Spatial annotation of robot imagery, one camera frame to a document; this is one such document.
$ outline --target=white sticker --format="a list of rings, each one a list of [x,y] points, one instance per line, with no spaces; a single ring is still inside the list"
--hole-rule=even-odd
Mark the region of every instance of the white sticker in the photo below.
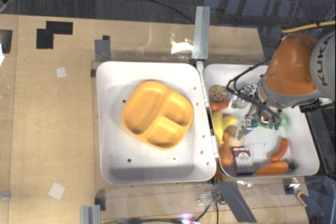
[[[2,43],[0,43],[0,66],[2,64],[2,62],[4,61],[5,56],[2,53]]]
[[[65,78],[67,76],[67,70],[65,67],[60,67],[57,68],[57,77],[60,78]]]
[[[57,200],[61,200],[62,195],[65,191],[65,187],[62,187],[60,184],[57,184],[56,182],[52,185],[49,195],[52,196],[52,198],[55,198]]]

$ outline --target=white tray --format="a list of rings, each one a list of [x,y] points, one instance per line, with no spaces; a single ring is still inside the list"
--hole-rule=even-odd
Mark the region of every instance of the white tray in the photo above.
[[[226,86],[230,79],[239,75],[248,67],[246,65],[220,64],[207,66],[204,70],[207,90],[214,84]],[[260,66],[241,77],[237,82],[238,88],[257,83],[260,75],[264,74],[266,69],[266,66]],[[222,110],[223,114],[235,116],[238,121],[243,120],[250,105],[244,109],[233,109],[231,104],[232,101],[230,101],[228,108]],[[286,137],[289,140],[289,147],[283,160],[295,162],[297,169],[280,176],[308,176],[315,174],[319,169],[320,163],[305,115],[300,112],[298,107],[284,109],[283,114],[288,117],[288,124],[280,127],[278,131],[257,127],[245,136],[244,145],[250,149],[255,170],[270,163],[270,155],[277,151],[281,138]],[[233,165],[222,169],[228,176],[233,178],[279,177],[279,175],[261,176],[256,174],[237,176]]]
[[[101,172],[114,185],[206,181],[216,172],[211,133],[197,70],[183,63],[105,62],[97,69]],[[139,84],[161,82],[185,96],[194,120],[175,148],[162,151],[126,132],[125,103]]]

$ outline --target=wooden table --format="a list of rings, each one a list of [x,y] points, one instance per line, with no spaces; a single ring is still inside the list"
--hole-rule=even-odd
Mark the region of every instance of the wooden table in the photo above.
[[[47,20],[73,22],[73,34],[54,35],[52,50],[36,49],[36,29],[46,28]],[[12,51],[0,67],[0,87],[10,87],[0,100],[0,191],[12,193],[9,202],[0,200],[0,223],[79,223],[80,207],[92,206],[96,195],[90,77],[95,39],[110,36],[113,56],[150,58],[169,55],[172,36],[192,40],[194,26],[0,15],[0,29],[13,30]],[[213,58],[243,63],[263,58],[256,29],[211,27],[209,35]],[[61,67],[64,78],[57,77]],[[48,195],[54,183],[65,188],[60,200]],[[259,181],[241,190],[259,222],[306,223],[304,208],[284,195],[281,184]],[[123,202],[122,188],[107,187]],[[152,193],[155,186],[146,188]],[[227,206],[220,210],[220,223],[236,222]],[[202,218],[214,219],[214,212]]]

